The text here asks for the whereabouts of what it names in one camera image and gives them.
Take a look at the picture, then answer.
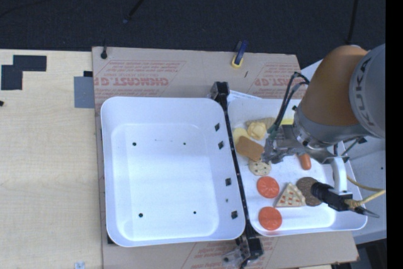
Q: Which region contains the beige toy biscuit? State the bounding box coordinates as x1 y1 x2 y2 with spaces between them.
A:
248 157 273 177

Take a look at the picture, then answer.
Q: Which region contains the toy pizza slice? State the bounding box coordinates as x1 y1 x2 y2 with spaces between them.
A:
274 182 307 209

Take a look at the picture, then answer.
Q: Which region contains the beige toy croissant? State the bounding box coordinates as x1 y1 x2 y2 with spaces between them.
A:
245 117 277 130

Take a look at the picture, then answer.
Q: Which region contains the orange toy fruit slice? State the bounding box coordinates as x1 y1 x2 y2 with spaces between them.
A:
258 206 283 232
256 176 281 199

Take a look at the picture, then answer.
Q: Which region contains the pale yellow round toy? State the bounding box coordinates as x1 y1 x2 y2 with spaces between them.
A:
232 127 250 146

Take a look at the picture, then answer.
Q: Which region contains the brown cardboard board red print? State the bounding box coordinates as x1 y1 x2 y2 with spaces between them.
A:
91 46 360 269

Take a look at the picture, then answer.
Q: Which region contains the thin black rod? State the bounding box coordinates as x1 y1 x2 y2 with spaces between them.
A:
219 98 254 242

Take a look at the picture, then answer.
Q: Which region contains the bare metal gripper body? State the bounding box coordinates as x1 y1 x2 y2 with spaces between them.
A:
271 123 317 159

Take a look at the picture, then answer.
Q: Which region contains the white paper sheet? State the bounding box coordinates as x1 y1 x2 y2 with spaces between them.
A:
228 89 263 102

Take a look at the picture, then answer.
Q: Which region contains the black cylinder on white bracket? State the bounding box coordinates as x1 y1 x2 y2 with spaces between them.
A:
310 156 355 212

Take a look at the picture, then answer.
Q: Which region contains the white plastic tray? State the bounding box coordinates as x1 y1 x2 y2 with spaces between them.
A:
227 97 369 238
99 96 247 248

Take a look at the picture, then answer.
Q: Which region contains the brown toy cookie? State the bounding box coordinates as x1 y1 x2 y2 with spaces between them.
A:
295 176 320 197
303 193 324 207

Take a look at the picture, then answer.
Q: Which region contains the brown toy bread slice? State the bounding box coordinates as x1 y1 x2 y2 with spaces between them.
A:
236 135 265 163

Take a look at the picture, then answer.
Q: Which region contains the pale yellow toy bread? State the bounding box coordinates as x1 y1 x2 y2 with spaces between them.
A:
246 121 268 141

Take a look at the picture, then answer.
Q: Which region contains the black block with thin wires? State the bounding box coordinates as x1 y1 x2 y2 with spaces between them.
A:
237 236 265 266
210 81 230 101

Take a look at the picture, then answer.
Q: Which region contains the orange toy sausage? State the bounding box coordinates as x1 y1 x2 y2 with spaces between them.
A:
297 152 313 171

